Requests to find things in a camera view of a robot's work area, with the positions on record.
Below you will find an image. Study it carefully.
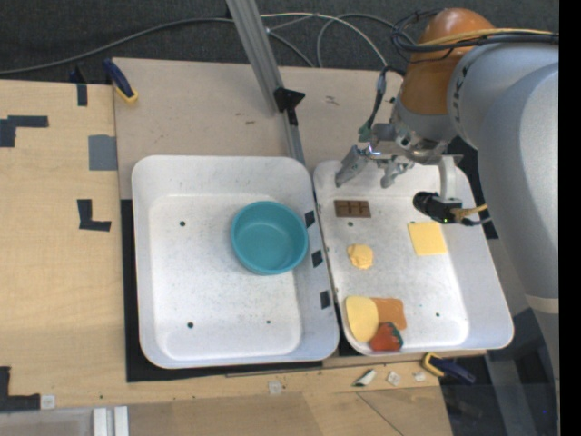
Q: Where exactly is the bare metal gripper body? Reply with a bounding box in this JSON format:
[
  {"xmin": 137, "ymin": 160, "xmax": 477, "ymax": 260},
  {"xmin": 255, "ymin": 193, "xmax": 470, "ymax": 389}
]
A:
[{"xmin": 369, "ymin": 123, "xmax": 465, "ymax": 166}]

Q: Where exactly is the brown chocolate bar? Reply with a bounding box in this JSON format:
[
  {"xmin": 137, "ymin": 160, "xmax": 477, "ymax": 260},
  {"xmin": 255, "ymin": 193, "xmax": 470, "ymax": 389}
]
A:
[{"xmin": 333, "ymin": 199, "xmax": 373, "ymax": 220}]

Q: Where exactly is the yellow cheese slice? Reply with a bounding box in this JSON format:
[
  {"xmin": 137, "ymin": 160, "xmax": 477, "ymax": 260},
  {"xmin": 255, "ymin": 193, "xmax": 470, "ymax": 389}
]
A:
[{"xmin": 407, "ymin": 221, "xmax": 449, "ymax": 258}]

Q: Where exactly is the yellow lumpy biscuit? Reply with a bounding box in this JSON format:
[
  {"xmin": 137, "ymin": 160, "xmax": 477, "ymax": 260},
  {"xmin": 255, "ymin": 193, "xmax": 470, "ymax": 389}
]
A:
[{"xmin": 346, "ymin": 243, "xmax": 375, "ymax": 271}]

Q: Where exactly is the teal bowl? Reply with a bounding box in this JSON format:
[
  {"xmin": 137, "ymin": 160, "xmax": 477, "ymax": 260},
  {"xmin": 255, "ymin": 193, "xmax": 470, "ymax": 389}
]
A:
[{"xmin": 230, "ymin": 200, "xmax": 310, "ymax": 277}]

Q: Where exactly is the white plastic tray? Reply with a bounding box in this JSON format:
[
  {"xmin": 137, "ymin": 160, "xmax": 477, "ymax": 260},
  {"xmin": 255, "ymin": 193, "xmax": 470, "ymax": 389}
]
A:
[
  {"xmin": 311, "ymin": 158, "xmax": 516, "ymax": 358},
  {"xmin": 131, "ymin": 154, "xmax": 341, "ymax": 371}
]

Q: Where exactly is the orange-brown toast slice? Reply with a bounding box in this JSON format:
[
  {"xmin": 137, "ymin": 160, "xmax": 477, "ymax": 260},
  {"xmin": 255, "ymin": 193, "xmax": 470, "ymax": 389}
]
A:
[{"xmin": 369, "ymin": 296, "xmax": 409, "ymax": 332}]

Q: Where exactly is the yellow oval slice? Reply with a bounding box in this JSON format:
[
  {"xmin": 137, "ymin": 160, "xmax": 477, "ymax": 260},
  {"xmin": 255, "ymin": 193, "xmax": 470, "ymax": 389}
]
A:
[{"xmin": 344, "ymin": 294, "xmax": 380, "ymax": 343}]

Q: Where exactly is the red strawberry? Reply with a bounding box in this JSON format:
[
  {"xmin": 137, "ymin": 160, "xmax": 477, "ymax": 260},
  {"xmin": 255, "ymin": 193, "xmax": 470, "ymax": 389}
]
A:
[{"xmin": 368, "ymin": 321, "xmax": 405, "ymax": 353}]

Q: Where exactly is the black cylinder on white bracket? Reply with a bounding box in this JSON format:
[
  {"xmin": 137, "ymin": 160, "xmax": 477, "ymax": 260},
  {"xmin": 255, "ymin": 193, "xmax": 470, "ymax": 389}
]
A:
[{"xmin": 412, "ymin": 154, "xmax": 465, "ymax": 225}]

